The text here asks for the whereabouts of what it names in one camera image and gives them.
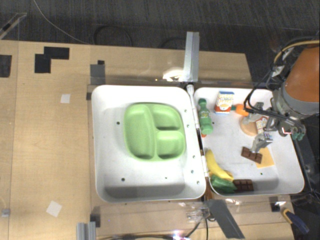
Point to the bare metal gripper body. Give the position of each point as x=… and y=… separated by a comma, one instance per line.
x=282, y=116

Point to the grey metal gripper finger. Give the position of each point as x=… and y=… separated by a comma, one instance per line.
x=253, y=117
x=260, y=142

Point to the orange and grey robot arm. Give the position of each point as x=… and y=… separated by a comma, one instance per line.
x=303, y=71

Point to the small white printed packet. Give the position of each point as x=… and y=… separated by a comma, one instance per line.
x=261, y=124

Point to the tan round biscuit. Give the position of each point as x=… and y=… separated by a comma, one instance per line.
x=247, y=129

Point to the orange carrot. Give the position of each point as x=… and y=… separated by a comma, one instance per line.
x=240, y=109

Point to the brown chocolate bar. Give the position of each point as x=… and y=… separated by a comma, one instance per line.
x=243, y=185
x=248, y=154

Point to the yellow cheese slice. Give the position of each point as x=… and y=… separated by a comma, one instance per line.
x=267, y=160

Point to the white plastic tray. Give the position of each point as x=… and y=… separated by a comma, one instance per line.
x=112, y=159
x=232, y=139

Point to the white and orange carton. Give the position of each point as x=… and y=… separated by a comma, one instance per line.
x=223, y=102

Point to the green plastic bottle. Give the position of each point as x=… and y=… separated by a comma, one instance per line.
x=205, y=119

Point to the yellow banana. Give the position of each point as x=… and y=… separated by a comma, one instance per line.
x=213, y=165

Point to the green toy vegetable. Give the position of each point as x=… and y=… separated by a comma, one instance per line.
x=221, y=184

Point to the green divided plate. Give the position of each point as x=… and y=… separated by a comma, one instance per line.
x=140, y=131

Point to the pale wood board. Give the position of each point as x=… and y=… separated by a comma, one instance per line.
x=150, y=66

